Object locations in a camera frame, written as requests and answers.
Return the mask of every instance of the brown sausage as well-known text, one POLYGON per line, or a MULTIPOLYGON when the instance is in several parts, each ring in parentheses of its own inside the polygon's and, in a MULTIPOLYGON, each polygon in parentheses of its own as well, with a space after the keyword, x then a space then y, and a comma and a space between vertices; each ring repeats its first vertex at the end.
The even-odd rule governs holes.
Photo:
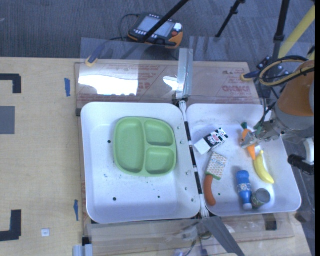
POLYGON ((212 175, 206 175, 204 178, 204 198, 210 206, 214 206, 216 204, 216 199, 212 194, 211 188, 213 179, 214 177, 212 175))

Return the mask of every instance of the wooden table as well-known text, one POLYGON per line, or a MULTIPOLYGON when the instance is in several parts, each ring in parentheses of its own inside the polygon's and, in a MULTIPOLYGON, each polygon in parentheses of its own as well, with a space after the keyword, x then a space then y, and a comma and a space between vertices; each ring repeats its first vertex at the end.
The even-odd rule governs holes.
MULTIPOLYGON (((11 211, 21 210, 21 236, 1 241, 0 255, 68 256, 73 246, 82 243, 75 91, 75 63, 79 61, 0 58, 0 74, 19 74, 22 80, 21 93, 13 93, 12 81, 0 80, 0 106, 15 107, 14 134, 0 134, 1 232, 11 228, 11 211), (70 96, 65 79, 70 81, 70 96)), ((302 226, 293 216, 289 214, 293 237, 241 242, 239 246, 246 255, 311 255, 302 226)))

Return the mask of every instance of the white tray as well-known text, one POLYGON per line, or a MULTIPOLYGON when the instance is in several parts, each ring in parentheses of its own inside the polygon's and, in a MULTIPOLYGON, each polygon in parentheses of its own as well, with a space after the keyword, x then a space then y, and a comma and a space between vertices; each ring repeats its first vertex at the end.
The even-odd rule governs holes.
POLYGON ((179 108, 166 103, 92 102, 81 111, 81 125, 86 207, 92 220, 110 224, 188 219, 197 215, 200 198, 179 108), (172 172, 144 177, 117 168, 113 135, 117 121, 123 117, 160 119, 172 127, 177 147, 172 172))
MULTIPOLYGON (((194 144, 218 128, 222 128, 229 136, 224 144, 214 149, 216 153, 227 157, 221 180, 214 179, 212 182, 216 205, 207 205, 209 211, 217 216, 294 212, 301 206, 301 195, 292 167, 288 163, 282 139, 263 141, 255 148, 256 153, 261 149, 264 150, 265 167, 272 175, 274 184, 265 183, 258 177, 248 151, 240 147, 243 131, 241 123, 247 122, 248 127, 252 129, 262 115, 263 107, 253 104, 193 104, 187 109, 187 119, 194 144), (249 172, 253 192, 260 188, 270 192, 269 203, 259 209, 243 210, 236 182, 236 172, 240 170, 249 172)), ((194 156, 203 186, 210 152, 200 155, 194 149, 194 156)))

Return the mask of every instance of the blue bottle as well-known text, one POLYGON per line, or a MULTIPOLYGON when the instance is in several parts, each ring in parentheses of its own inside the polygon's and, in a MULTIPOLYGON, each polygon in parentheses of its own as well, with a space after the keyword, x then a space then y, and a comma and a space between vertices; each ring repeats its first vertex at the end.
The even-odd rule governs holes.
POLYGON ((252 210, 251 204, 251 183, 249 180, 249 172, 246 170, 240 170, 236 173, 236 182, 239 196, 242 199, 243 209, 248 211, 252 210))

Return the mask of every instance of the orange and black device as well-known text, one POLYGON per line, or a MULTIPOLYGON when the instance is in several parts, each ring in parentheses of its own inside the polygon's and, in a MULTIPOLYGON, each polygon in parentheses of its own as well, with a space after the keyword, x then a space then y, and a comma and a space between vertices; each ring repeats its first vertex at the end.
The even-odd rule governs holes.
MULTIPOLYGON (((144 12, 130 28, 129 38, 141 42, 147 33, 154 28, 163 17, 144 12)), ((153 34, 151 34, 144 43, 153 45, 162 45, 167 48, 177 48, 183 37, 183 27, 176 20, 168 19, 153 34)))

